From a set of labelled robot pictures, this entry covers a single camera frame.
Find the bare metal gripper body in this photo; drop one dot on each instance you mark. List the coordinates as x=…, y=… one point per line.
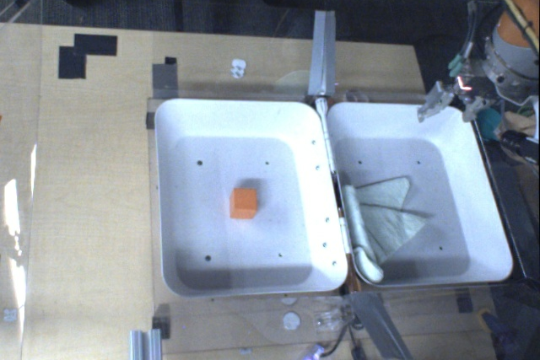
x=474, y=88

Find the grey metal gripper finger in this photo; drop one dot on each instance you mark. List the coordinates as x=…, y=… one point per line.
x=434, y=102
x=474, y=107

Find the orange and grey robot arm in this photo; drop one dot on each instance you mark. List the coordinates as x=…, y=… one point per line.
x=512, y=54

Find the white plastic tray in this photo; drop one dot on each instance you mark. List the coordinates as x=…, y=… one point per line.
x=455, y=198
x=249, y=130

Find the pale green folded cloth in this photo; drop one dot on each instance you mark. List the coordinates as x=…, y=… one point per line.
x=386, y=219

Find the orange cube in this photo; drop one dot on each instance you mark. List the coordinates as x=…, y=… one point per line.
x=243, y=203

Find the black cylinder on white bracket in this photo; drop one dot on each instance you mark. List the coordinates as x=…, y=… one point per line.
x=521, y=145

